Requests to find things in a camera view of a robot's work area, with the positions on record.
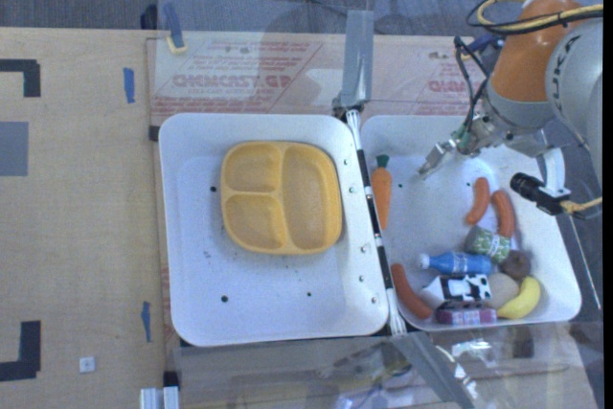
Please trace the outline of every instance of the small toy food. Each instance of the small toy food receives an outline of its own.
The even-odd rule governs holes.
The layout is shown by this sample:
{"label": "small toy food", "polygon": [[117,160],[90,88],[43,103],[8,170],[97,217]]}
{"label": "small toy food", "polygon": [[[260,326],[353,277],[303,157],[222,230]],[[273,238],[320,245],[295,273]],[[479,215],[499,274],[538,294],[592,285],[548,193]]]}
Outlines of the small toy food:
{"label": "small toy food", "polygon": [[486,306],[500,308],[506,302],[519,295],[519,284],[505,273],[492,273],[488,276],[491,298],[486,300]]}
{"label": "small toy food", "polygon": [[530,274],[532,263],[527,253],[513,249],[499,267],[503,273],[520,282]]}
{"label": "small toy food", "polygon": [[509,195],[504,190],[497,190],[491,196],[491,204],[498,215],[498,235],[512,237],[515,232],[515,211]]}
{"label": "small toy food", "polygon": [[475,225],[468,231],[465,249],[474,254],[485,254],[491,258],[492,262],[498,264],[509,255],[511,239]]}
{"label": "small toy food", "polygon": [[491,298],[486,275],[437,276],[420,292],[429,307],[439,308],[446,302],[466,304]]}
{"label": "small toy food", "polygon": [[392,174],[387,170],[389,160],[390,157],[388,155],[377,155],[377,168],[371,175],[376,213],[382,230],[385,230],[387,227],[387,219],[390,214],[390,200],[392,198]]}
{"label": "small toy food", "polygon": [[482,254],[445,252],[439,256],[420,254],[420,268],[433,267],[444,275],[484,274],[491,271],[491,261]]}
{"label": "small toy food", "polygon": [[474,191],[474,201],[472,208],[466,215],[466,223],[476,224],[486,213],[489,205],[489,182],[485,177],[478,177],[472,186]]}
{"label": "small toy food", "polygon": [[409,285],[409,282],[406,279],[406,274],[402,264],[395,262],[390,267],[390,270],[392,272],[392,280],[394,282],[394,287],[396,288],[398,299],[402,302],[402,304],[421,320],[430,317],[430,315],[432,315],[432,308],[430,308],[418,296],[413,288],[411,288],[411,285]]}
{"label": "small toy food", "polygon": [[497,320],[494,308],[483,307],[479,304],[444,305],[437,309],[435,318],[441,324],[450,326],[481,326],[482,324],[493,324]]}
{"label": "small toy food", "polygon": [[534,310],[540,300],[540,283],[527,276],[519,286],[519,295],[496,310],[498,317],[521,319]]}

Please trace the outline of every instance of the blue bottle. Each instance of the blue bottle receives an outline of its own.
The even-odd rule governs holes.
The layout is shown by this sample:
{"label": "blue bottle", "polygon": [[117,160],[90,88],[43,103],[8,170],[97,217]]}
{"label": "blue bottle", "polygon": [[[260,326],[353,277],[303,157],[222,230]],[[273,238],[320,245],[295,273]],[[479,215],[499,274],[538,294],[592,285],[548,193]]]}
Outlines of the blue bottle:
{"label": "blue bottle", "polygon": [[491,259],[483,254],[463,252],[445,252],[439,256],[420,254],[420,267],[433,267],[444,275],[489,275]]}

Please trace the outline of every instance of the yellow divided plate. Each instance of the yellow divided plate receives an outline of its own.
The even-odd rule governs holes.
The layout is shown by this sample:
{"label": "yellow divided plate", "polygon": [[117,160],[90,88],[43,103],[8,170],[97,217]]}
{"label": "yellow divided plate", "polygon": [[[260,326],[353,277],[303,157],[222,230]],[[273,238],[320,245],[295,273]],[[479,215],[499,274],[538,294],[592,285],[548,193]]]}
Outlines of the yellow divided plate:
{"label": "yellow divided plate", "polygon": [[336,168],[311,145],[238,144],[223,159],[221,212],[228,235],[250,251],[325,251],[338,241],[343,221]]}

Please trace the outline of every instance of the toy banana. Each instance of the toy banana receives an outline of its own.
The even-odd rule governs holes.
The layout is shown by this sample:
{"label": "toy banana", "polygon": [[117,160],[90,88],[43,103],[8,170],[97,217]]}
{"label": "toy banana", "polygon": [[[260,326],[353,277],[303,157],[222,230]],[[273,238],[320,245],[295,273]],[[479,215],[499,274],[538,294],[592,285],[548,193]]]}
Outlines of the toy banana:
{"label": "toy banana", "polygon": [[534,310],[540,299],[540,283],[527,276],[519,286],[519,294],[496,311],[498,317],[521,319]]}

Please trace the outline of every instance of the toy carrot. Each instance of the toy carrot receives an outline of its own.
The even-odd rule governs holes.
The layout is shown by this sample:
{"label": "toy carrot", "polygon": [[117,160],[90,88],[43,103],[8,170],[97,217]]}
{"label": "toy carrot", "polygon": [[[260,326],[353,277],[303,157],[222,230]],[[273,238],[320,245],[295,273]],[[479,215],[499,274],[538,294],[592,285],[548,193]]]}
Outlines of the toy carrot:
{"label": "toy carrot", "polygon": [[392,174],[386,169],[389,160],[390,157],[388,155],[377,155],[377,168],[371,175],[376,212],[382,230],[387,227],[387,218],[390,214],[390,199],[392,197]]}

